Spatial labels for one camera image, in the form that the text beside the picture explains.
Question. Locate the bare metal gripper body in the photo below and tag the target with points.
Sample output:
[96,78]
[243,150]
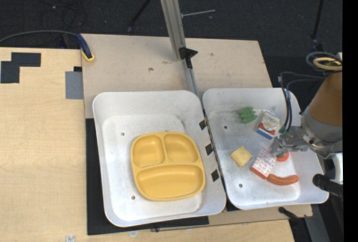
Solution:
[296,138]

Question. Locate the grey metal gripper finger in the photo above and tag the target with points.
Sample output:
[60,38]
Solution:
[282,153]
[274,146]

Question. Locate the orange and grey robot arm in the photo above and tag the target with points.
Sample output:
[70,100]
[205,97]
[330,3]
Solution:
[325,106]

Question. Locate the red round toy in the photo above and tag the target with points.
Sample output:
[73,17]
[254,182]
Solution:
[284,157]

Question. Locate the red and white patterned carton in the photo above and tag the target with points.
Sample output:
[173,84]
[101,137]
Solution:
[262,165]

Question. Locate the white blue red carton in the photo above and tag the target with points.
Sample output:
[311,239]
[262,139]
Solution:
[267,125]

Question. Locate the orange toy sausage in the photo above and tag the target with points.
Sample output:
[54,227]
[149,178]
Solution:
[283,180]

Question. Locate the green toy broccoli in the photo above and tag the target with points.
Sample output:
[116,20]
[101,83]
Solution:
[247,115]

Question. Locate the white plastic tray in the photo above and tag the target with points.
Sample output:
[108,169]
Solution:
[246,193]
[117,168]

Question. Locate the yellow divided plate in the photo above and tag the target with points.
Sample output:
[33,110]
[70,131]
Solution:
[167,176]

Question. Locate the pale wood board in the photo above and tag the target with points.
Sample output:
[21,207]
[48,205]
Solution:
[134,67]

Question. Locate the black cylinder on white bracket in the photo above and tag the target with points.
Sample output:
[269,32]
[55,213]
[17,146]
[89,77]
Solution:
[327,183]

